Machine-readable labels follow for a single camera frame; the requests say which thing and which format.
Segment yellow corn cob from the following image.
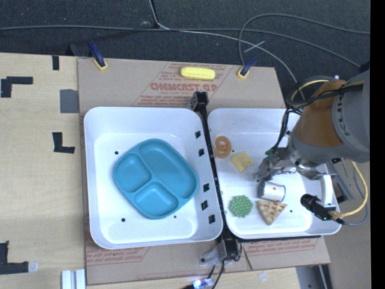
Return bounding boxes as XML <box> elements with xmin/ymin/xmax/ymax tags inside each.
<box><xmin>180</xmin><ymin>66</ymin><xmax>217</xmax><ymax>81</ymax></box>

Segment orange pretzel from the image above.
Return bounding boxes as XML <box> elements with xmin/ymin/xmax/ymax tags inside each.
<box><xmin>214</xmin><ymin>135</ymin><xmax>233</xmax><ymax>160</ymax></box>

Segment white plastic tray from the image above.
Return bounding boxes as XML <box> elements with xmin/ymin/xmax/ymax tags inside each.
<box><xmin>83</xmin><ymin>106</ymin><xmax>224</xmax><ymax>250</ymax></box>
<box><xmin>207</xmin><ymin>107</ymin><xmax>343</xmax><ymax>240</ymax></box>

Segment black cylinder on white bracket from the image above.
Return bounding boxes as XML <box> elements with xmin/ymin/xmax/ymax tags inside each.
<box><xmin>300</xmin><ymin>173</ymin><xmax>338</xmax><ymax>222</ymax></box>

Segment yellow cheese wedge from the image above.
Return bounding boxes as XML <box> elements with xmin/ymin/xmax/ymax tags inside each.
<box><xmin>230</xmin><ymin>151</ymin><xmax>254</xmax><ymax>173</ymax></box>

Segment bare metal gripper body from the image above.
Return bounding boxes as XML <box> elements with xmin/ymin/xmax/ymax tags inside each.
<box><xmin>266</xmin><ymin>148</ymin><xmax>322</xmax><ymax>181</ymax></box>

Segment brown cardboard board red print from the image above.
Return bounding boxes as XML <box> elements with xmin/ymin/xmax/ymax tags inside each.
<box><xmin>76</xmin><ymin>57</ymin><xmax>331</xmax><ymax>285</ymax></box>

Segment pizza slice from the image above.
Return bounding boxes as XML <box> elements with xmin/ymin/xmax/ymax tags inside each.
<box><xmin>256</xmin><ymin>199</ymin><xmax>288</xmax><ymax>226</ymax></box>

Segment blue divided plate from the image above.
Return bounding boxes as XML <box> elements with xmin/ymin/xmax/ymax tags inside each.
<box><xmin>112</xmin><ymin>138</ymin><xmax>200</xmax><ymax>220</ymax></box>

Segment black block with thin wires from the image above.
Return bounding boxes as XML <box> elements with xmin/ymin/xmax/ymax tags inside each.
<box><xmin>190</xmin><ymin>91</ymin><xmax>209</xmax><ymax>113</ymax></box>
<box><xmin>221</xmin><ymin>238</ymin><xmax>242</xmax><ymax>262</ymax></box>

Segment small silver can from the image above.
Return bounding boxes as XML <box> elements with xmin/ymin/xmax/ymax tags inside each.
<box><xmin>257</xmin><ymin>180</ymin><xmax>286</xmax><ymax>202</ymax></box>

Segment green round peas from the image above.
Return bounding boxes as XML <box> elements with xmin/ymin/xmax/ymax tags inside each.
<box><xmin>229</xmin><ymin>194</ymin><xmax>254</xmax><ymax>219</ymax></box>

